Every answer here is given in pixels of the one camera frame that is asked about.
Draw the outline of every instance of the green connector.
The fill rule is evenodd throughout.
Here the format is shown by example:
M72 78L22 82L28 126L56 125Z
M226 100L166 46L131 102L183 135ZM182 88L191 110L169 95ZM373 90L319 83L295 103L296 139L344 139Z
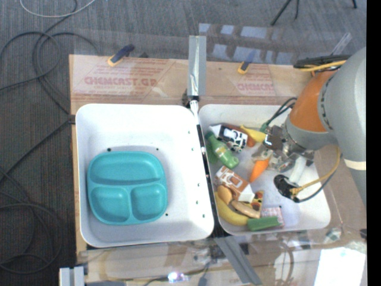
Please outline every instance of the green connector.
M280 222L278 221L277 216L261 217L258 219L255 219L255 218L248 219L248 227L249 227L249 230L252 232L271 228L273 226L279 226L279 225L280 225Z

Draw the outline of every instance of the yellow banana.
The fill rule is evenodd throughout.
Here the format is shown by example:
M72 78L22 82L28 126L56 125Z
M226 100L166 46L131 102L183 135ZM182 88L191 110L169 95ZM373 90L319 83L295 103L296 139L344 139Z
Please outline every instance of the yellow banana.
M227 204L218 196L215 192L214 197L216 198L216 205L218 215L228 223L231 223L235 226L246 226L248 223L248 216L241 215L234 212Z
M246 133L257 142L263 142L266 134L258 130L246 128L244 125L241 125L241 129L246 131Z

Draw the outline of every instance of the blue plastic dish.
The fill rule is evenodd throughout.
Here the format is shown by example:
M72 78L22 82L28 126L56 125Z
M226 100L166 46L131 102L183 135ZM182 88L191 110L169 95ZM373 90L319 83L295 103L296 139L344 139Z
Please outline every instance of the blue plastic dish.
M115 151L97 155L90 162L87 185L93 214L110 225L152 222L167 208L164 169L150 153Z

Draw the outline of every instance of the white cable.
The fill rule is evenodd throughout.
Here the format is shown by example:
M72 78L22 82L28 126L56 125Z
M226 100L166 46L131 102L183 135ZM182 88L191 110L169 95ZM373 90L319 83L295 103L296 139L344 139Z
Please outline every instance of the white cable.
M67 13L67 14L63 14L63 15L42 15L42 14L38 14L38 13L34 13L30 10L28 10L26 8L26 6L23 4L23 0L20 0L20 4L21 6L23 7L24 10L26 10L29 14L32 14L32 15L35 15L35 16L39 16L39 17L43 17L43 18L62 18L62 17L67 17L67 16L70 16L70 15L74 15L74 14L77 14L81 11L83 11L85 8L87 8L88 6L90 6L94 1L96 0L91 0L89 3L87 3L84 7L81 7L79 8L77 11L75 12L72 12L72 13Z

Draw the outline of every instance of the toy bottle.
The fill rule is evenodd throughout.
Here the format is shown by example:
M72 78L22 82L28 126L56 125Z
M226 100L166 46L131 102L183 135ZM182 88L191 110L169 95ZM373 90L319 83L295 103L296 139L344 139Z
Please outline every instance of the toy bottle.
M238 165L238 158L233 155L224 142L217 140L212 132L208 132L205 139L211 144L213 152L226 167L233 169Z

